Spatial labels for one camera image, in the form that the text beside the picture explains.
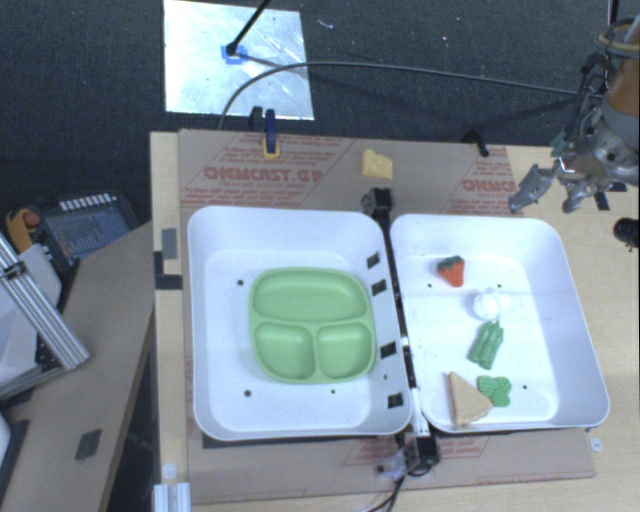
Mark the brown cardboard board red print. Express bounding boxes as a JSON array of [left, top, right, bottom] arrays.
[[177, 128, 598, 506]]

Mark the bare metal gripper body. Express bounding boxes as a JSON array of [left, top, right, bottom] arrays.
[[550, 130, 640, 193]]

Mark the red strawberry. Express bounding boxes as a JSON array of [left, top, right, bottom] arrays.
[[436, 254, 467, 289]]

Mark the thin black and white rod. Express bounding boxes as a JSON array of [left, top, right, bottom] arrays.
[[378, 208, 424, 433]]

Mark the tan sandwich wedge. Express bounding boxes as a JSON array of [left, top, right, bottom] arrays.
[[445, 370, 494, 431]]

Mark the white plastic tray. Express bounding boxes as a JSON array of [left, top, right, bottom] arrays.
[[388, 213, 612, 434], [186, 204, 416, 443]]

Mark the yellow cheese wedge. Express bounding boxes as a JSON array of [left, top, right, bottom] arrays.
[[361, 147, 394, 181]]

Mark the green divided plate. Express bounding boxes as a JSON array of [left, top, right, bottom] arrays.
[[247, 266, 378, 386]]

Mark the white garlic bulb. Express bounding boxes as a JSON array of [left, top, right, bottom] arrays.
[[466, 287, 515, 320]]

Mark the green asparagus bundle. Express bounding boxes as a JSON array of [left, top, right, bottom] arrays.
[[466, 319, 506, 371]]

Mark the green ridged lettuce leaf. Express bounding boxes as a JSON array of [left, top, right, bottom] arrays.
[[475, 374, 513, 408]]

